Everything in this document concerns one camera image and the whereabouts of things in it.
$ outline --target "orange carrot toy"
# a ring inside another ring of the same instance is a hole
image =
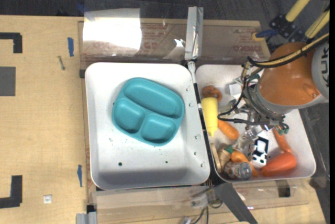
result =
[[[276,138],[276,141],[279,145],[279,147],[284,151],[284,152],[289,152],[292,153],[292,149],[289,147],[289,145],[287,144],[287,141],[285,139],[284,135],[279,135],[278,131],[273,128],[273,133],[274,133],[274,137]]]
[[[226,121],[218,120],[218,128],[231,140],[239,138],[238,130]]]
[[[260,174],[263,176],[273,176],[282,172],[287,172],[293,169],[297,165],[297,160],[294,155],[289,152],[284,152],[281,155],[268,161],[264,166]]]

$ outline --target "metal bracket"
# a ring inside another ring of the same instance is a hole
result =
[[[195,60],[202,53],[204,9],[189,7],[186,28],[185,60]]]
[[[76,224],[97,224],[97,214],[96,212],[90,212],[88,214],[78,213],[75,218]]]
[[[268,110],[265,108],[256,98],[256,88],[246,88],[243,92],[245,96],[245,103],[247,108],[251,108],[251,110],[256,111],[256,118],[254,119],[255,122],[263,122],[269,121],[267,126],[263,126],[265,130],[269,130],[274,126],[280,125],[283,120],[284,116],[273,111]]]
[[[306,39],[304,31],[298,28],[294,22],[287,21],[285,15],[278,15],[269,23],[272,29],[289,42],[303,41]]]

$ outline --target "clear plastic panel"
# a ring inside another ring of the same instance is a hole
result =
[[[187,5],[85,0],[82,64],[184,59]]]
[[[311,191],[304,181],[285,182],[283,186],[275,182],[236,184],[234,189],[249,210],[305,205],[309,203],[308,193]],[[180,218],[180,223],[185,223],[182,220],[194,222],[206,208],[209,215],[230,212],[215,191],[207,186],[98,191],[92,196],[97,220],[103,223],[171,218]],[[206,212],[201,220],[200,223],[205,222]]]

